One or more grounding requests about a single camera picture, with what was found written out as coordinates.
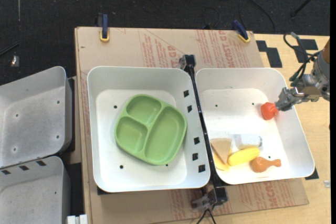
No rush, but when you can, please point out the white plastic tray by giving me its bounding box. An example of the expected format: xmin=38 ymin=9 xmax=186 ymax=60
xmin=0 ymin=156 xmax=71 ymax=224
xmin=0 ymin=66 xmax=74 ymax=169
xmin=195 ymin=67 xmax=316 ymax=185
xmin=87 ymin=66 xmax=212 ymax=194

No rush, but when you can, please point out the small white bottle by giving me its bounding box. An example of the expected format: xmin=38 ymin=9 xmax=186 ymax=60
xmin=233 ymin=133 xmax=263 ymax=150

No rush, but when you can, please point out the green divided plate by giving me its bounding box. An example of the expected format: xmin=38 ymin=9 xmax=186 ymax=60
xmin=113 ymin=94 xmax=188 ymax=166

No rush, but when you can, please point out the red toy tomato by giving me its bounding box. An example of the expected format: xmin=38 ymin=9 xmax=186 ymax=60
xmin=260 ymin=102 xmax=279 ymax=121

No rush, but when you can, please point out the brown cardboard board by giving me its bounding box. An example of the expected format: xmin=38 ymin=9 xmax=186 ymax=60
xmin=74 ymin=26 xmax=310 ymax=224

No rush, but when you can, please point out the orange toy chicken drumstick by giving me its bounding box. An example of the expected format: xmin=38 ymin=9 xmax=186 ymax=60
xmin=250 ymin=156 xmax=282 ymax=173

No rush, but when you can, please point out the yellow toy corn cob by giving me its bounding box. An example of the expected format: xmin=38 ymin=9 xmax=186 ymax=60
xmin=227 ymin=146 xmax=260 ymax=167

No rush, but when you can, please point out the thin black rod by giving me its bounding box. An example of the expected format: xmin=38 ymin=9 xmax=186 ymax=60
xmin=186 ymin=65 xmax=223 ymax=190

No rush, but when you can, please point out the tan toy bread wedge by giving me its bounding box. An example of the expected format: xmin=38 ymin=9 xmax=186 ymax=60
xmin=209 ymin=137 xmax=233 ymax=165

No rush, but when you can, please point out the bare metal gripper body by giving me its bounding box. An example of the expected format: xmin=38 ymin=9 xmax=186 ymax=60
xmin=292 ymin=73 xmax=331 ymax=103

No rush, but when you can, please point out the black block with wires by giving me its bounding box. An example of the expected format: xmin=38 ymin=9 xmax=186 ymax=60
xmin=191 ymin=186 xmax=228 ymax=211
xmin=179 ymin=54 xmax=197 ymax=70

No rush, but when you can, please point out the yellow toy cheese slice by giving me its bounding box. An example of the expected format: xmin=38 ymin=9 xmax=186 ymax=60
xmin=212 ymin=148 xmax=232 ymax=172

